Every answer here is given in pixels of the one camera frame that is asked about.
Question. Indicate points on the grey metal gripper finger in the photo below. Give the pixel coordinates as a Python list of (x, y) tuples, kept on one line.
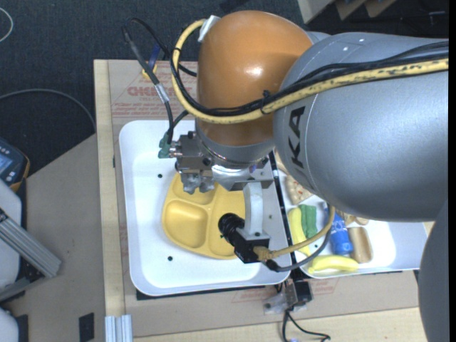
[(190, 185), (206, 185)]

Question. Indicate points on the tan biscuit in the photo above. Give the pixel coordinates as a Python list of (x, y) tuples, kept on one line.
[(295, 192)]

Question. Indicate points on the brown cardboard board red print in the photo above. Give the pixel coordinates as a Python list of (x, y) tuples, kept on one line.
[(213, 319)]

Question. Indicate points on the brown bread roll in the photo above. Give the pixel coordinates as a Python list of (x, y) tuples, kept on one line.
[(360, 244)]

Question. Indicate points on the yellow corn cob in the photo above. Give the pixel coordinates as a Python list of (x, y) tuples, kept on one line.
[(296, 226)]

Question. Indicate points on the yellow divided plate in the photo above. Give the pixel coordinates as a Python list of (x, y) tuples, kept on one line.
[(185, 219)]

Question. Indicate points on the yellow banana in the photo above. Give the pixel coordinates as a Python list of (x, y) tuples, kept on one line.
[(335, 264)]

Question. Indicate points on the green toy vegetable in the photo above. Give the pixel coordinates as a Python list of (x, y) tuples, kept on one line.
[(310, 219)]

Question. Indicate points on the white plastic tray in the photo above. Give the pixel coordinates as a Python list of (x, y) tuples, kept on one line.
[(149, 244), (392, 251)]

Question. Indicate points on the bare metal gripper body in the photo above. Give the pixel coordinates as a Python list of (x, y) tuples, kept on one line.
[(194, 155)]

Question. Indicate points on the blue bottle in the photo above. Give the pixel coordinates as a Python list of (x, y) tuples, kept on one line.
[(340, 239)]

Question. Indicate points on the thin black and white rod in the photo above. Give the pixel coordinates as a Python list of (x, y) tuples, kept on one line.
[(281, 198)]

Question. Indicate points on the black cylinder on white bracket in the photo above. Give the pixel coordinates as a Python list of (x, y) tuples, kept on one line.
[(253, 205)]

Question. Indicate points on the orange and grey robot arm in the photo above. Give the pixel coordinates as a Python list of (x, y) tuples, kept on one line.
[(356, 137)]

